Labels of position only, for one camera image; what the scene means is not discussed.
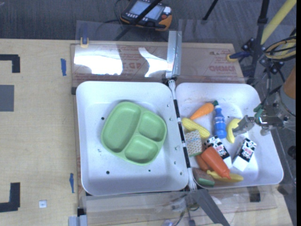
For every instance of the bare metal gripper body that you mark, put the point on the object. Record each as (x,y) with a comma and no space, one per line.
(270,118)

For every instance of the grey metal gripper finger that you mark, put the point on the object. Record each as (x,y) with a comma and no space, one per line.
(242,129)
(247,121)

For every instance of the yellow banana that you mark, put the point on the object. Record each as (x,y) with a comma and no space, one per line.
(230,129)

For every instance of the blue bottle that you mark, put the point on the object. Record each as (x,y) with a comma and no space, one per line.
(219,125)

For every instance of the cow print milk carton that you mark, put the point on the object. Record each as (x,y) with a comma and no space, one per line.
(245,153)
(217,143)

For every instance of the orange squeeze bottle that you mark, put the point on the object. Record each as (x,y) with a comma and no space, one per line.
(212,160)

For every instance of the orange carrot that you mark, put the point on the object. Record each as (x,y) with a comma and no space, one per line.
(202,110)

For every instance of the white plastic tray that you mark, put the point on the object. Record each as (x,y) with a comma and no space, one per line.
(94,178)
(263,171)

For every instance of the yellow corn cob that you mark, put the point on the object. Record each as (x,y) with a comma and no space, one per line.
(195,126)

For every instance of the green and yellow patterned packet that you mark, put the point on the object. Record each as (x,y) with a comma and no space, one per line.
(193,143)

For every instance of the orange sausage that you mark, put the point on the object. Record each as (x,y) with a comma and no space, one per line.
(201,163)

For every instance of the brown cardboard board red print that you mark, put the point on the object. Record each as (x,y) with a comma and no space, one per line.
(202,62)

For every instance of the green divided plate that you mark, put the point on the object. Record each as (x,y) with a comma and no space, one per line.
(122,126)

